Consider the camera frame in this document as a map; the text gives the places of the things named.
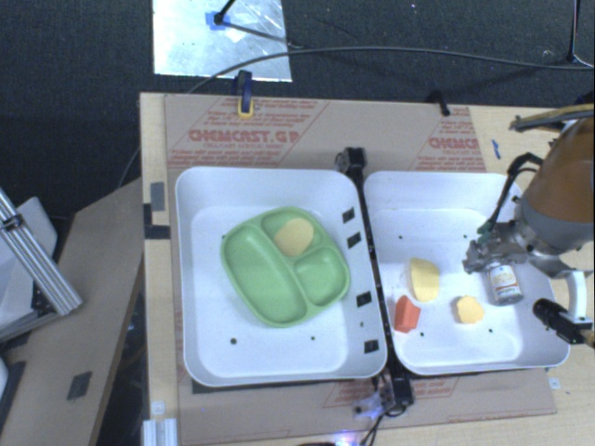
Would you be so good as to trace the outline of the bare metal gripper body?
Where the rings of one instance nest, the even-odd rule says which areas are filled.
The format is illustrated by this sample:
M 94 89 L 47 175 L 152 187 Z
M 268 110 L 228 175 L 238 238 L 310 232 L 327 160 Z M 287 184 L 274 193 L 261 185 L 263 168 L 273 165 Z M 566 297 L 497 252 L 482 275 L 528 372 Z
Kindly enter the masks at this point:
M 563 250 L 550 246 L 520 221 L 481 226 L 481 269 L 492 265 L 529 263 L 550 278 L 575 271 L 561 259 Z

